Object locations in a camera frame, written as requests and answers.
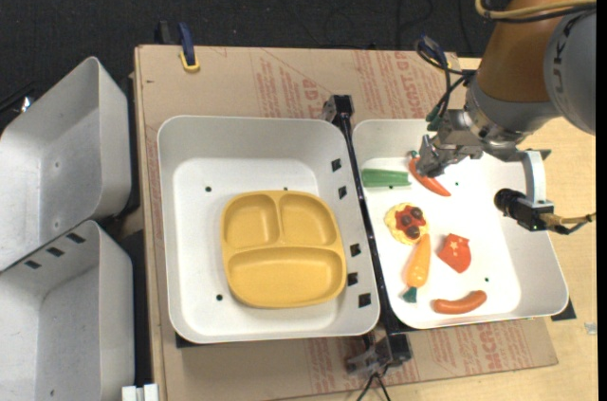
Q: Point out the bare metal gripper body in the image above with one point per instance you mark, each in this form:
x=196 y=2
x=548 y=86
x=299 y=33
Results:
x=457 y=142

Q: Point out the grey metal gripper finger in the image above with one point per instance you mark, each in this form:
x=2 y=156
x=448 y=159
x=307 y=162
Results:
x=445 y=162
x=427 y=155

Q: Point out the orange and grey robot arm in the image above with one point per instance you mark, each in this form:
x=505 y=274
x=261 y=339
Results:
x=517 y=58

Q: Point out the red chili pepper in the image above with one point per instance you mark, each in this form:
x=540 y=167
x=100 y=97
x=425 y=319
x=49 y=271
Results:
x=434 y=186

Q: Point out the green toy celery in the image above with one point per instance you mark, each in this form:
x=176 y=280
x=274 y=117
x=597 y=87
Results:
x=381 y=178

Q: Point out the red pizza slice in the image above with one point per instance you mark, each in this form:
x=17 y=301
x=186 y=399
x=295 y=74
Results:
x=455 y=254

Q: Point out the thin black rod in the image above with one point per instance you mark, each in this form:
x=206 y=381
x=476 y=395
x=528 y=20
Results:
x=373 y=242

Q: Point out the orange carrot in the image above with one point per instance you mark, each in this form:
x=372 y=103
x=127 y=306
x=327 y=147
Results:
x=418 y=266

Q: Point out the white plastic tray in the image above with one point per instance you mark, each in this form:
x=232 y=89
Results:
x=512 y=276
x=199 y=247

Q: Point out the orange sausage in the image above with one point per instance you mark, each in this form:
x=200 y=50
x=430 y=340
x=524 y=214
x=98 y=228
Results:
x=457 y=304

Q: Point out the yellow divided plate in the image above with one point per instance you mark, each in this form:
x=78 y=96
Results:
x=284 y=266

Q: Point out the brown cardboard board red print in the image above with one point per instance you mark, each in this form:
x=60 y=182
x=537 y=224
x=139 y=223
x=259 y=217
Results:
x=227 y=81

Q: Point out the black cylinder on white bracket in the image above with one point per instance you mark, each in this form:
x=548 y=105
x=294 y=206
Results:
x=518 y=205

